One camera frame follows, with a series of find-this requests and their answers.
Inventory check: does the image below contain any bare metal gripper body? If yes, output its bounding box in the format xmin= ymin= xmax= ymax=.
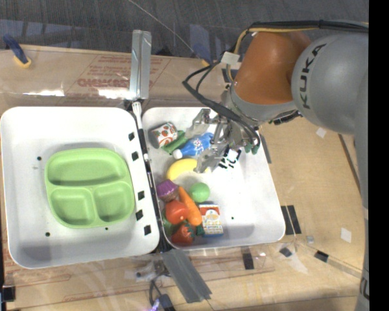
xmin=210 ymin=104 xmax=261 ymax=152

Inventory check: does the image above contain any blue bottle with white cap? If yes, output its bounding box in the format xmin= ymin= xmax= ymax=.
xmin=172 ymin=132 xmax=215 ymax=160

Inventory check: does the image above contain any yellow banana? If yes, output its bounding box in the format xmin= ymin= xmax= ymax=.
xmin=166 ymin=157 xmax=211 ymax=181

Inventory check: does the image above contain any green round fruit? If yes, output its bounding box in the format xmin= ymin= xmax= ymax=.
xmin=189 ymin=181 xmax=211 ymax=203

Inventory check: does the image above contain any green carton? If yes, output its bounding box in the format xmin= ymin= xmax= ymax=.
xmin=161 ymin=130 xmax=189 ymax=155

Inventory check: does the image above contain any white can with red print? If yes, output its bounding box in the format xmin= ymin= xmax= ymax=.
xmin=148 ymin=122 xmax=178 ymax=150

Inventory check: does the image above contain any orange carrot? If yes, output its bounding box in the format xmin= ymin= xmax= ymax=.
xmin=177 ymin=186 xmax=206 ymax=236

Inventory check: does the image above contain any purple cupcake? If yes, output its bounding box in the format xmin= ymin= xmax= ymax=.
xmin=156 ymin=179 xmax=180 ymax=203

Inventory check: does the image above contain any white plastic tray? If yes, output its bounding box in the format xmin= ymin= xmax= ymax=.
xmin=0 ymin=106 xmax=160 ymax=270
xmin=141 ymin=106 xmax=287 ymax=251

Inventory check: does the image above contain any white and orange juice carton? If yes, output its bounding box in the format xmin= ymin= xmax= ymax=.
xmin=198 ymin=203 xmax=224 ymax=238

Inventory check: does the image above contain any orange-red pepper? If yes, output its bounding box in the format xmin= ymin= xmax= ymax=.
xmin=164 ymin=200 xmax=189 ymax=225

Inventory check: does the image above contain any red strawberry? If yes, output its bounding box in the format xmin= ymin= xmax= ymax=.
xmin=171 ymin=222 xmax=197 ymax=246

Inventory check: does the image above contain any green divided plate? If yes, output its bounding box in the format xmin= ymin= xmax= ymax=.
xmin=44 ymin=147 xmax=136 ymax=229

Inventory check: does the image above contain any brown cardboard board, red print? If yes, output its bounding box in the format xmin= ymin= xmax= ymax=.
xmin=0 ymin=43 xmax=276 ymax=310

